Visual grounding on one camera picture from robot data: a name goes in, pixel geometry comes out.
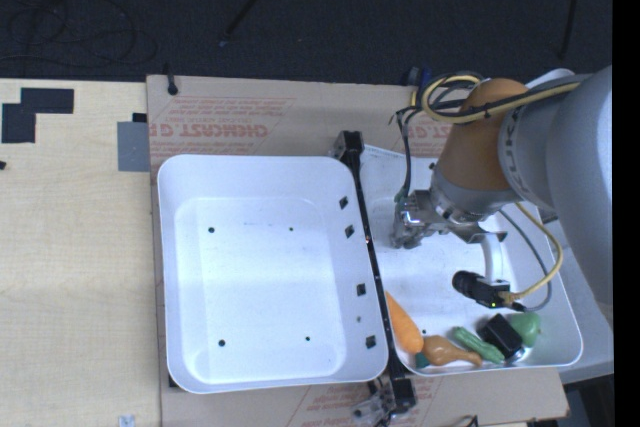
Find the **carrot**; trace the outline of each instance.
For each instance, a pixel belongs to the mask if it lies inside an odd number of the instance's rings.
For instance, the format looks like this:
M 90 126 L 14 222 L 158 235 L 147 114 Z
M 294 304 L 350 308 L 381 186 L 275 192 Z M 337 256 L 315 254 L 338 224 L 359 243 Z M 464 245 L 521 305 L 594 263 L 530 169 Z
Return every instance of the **carrot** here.
M 385 296 L 387 297 L 389 317 L 391 318 L 391 327 L 393 328 L 396 342 L 402 350 L 411 355 L 419 353 L 424 345 L 420 329 L 389 292 L 385 291 Z

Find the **black fabric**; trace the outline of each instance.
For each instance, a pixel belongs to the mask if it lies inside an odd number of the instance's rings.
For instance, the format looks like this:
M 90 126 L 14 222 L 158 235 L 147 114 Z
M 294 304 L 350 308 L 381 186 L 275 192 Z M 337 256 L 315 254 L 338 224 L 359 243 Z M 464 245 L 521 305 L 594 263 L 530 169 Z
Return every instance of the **black fabric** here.
M 407 70 L 527 81 L 612 63 L 612 0 L 0 0 L 0 76 L 175 75 L 397 84 Z

